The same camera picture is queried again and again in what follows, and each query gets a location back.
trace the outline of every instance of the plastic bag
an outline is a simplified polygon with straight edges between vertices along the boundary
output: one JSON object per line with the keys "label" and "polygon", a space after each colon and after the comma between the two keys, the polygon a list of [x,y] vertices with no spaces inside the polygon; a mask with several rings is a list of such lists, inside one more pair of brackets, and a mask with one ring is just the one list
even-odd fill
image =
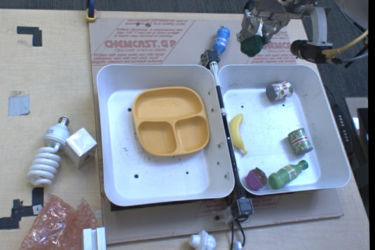
{"label": "plastic bag", "polygon": [[81,250],[82,231],[97,227],[98,222],[85,199],[81,199],[75,210],[57,196],[50,195],[20,250]]}

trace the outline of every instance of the wooden table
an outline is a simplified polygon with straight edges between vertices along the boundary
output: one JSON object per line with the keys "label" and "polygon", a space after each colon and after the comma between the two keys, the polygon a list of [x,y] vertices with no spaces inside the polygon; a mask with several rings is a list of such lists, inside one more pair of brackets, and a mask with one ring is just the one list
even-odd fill
{"label": "wooden table", "polygon": [[[14,199],[31,205],[33,186],[26,173],[36,151],[44,146],[46,130],[57,120],[70,117],[70,132],[84,127],[95,138],[90,37],[82,11],[0,10],[0,218],[9,217]],[[238,20],[241,15],[194,13],[99,12],[102,18],[170,18]],[[43,31],[43,46],[33,47],[31,35],[17,34],[17,26]],[[295,31],[291,30],[294,39]],[[14,91],[29,96],[27,115],[8,115]],[[97,158],[77,169],[62,159],[49,194],[73,207],[84,197],[102,225]],[[337,189],[344,215],[340,218],[273,225],[245,230],[245,249],[369,249],[369,219],[354,177]],[[2,249],[19,249],[35,217],[23,217],[20,229],[1,230]],[[229,249],[230,231],[215,232],[217,249]],[[189,236],[129,242],[109,249],[191,249]]]}

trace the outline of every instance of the black power strip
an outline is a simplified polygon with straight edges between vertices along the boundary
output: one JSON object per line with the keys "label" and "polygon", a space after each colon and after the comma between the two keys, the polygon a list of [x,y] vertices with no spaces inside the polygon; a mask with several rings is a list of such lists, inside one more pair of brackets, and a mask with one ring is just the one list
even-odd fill
{"label": "black power strip", "polygon": [[350,133],[350,126],[347,120],[344,117],[343,112],[339,108],[337,104],[334,104],[332,107],[333,116],[335,117],[335,121],[337,124],[337,128],[340,132],[341,140],[345,147],[345,152],[348,158],[350,159],[353,156],[353,138],[352,134]]}

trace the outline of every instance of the toy banana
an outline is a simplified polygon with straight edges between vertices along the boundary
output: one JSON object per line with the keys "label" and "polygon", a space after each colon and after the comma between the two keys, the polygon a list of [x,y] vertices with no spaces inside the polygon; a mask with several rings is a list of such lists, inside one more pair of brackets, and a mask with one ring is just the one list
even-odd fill
{"label": "toy banana", "polygon": [[240,134],[240,127],[243,118],[243,114],[238,114],[234,116],[233,119],[229,122],[229,131],[230,136],[232,138],[233,146],[241,149],[245,154],[247,154],[247,150],[245,149],[244,142],[242,141],[242,137]]}

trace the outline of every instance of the blue bottle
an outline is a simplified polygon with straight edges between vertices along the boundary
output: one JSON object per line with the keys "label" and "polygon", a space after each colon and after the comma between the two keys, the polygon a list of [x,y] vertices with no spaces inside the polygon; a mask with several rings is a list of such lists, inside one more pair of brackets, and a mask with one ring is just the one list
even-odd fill
{"label": "blue bottle", "polygon": [[216,38],[213,41],[212,49],[217,50],[218,54],[221,55],[228,43],[228,39],[230,37],[230,30],[222,26],[217,30]]}

